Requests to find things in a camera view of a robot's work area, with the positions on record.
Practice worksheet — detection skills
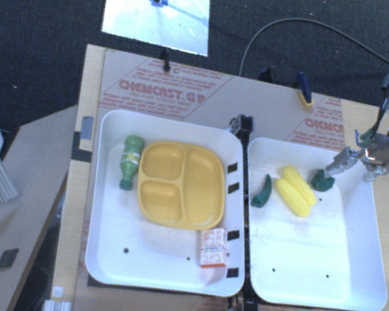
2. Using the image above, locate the dark green toy broccoli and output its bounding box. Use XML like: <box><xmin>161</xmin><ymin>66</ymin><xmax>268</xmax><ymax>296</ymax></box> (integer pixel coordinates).
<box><xmin>308</xmin><ymin>167</ymin><xmax>338</xmax><ymax>194</ymax></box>

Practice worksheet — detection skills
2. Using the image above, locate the yellow toy corn cob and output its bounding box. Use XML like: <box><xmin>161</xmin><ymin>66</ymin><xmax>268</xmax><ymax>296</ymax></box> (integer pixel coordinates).
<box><xmin>276</xmin><ymin>164</ymin><xmax>323</xmax><ymax>208</ymax></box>
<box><xmin>269</xmin><ymin>177</ymin><xmax>317</xmax><ymax>221</ymax></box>

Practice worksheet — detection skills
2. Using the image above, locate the green toy pepper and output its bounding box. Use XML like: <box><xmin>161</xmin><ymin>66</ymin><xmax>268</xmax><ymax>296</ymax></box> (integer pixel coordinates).
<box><xmin>250</xmin><ymin>172</ymin><xmax>275</xmax><ymax>210</ymax></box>

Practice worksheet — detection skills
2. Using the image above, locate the white plastic tray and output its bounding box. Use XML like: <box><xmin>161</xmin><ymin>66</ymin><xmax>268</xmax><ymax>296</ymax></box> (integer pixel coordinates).
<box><xmin>73</xmin><ymin>106</ymin><xmax>272</xmax><ymax>308</ymax></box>
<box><xmin>221</xmin><ymin>134</ymin><xmax>389</xmax><ymax>311</ymax></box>

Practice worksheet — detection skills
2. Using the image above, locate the thin black rod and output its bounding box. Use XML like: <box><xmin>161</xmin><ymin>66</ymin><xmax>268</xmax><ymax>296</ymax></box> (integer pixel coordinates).
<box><xmin>214</xmin><ymin>133</ymin><xmax>283</xmax><ymax>306</ymax></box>

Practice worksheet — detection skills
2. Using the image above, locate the yellow divided plate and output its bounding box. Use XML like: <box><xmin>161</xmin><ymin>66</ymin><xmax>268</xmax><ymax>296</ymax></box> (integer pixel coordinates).
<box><xmin>129</xmin><ymin>136</ymin><xmax>236</xmax><ymax>237</ymax></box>

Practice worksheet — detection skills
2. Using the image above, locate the orange and white carton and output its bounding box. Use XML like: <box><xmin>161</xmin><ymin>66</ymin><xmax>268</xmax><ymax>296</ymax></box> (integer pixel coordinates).
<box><xmin>190</xmin><ymin>223</ymin><xmax>236</xmax><ymax>288</ymax></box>

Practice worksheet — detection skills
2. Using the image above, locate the brown cardboard board red print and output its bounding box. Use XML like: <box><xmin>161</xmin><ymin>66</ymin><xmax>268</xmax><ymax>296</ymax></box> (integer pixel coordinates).
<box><xmin>58</xmin><ymin>48</ymin><xmax>389</xmax><ymax>311</ymax></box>

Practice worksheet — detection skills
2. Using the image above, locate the green plastic bottle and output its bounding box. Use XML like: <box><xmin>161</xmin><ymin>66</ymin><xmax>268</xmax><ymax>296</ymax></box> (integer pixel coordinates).
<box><xmin>115</xmin><ymin>133</ymin><xmax>147</xmax><ymax>193</ymax></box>

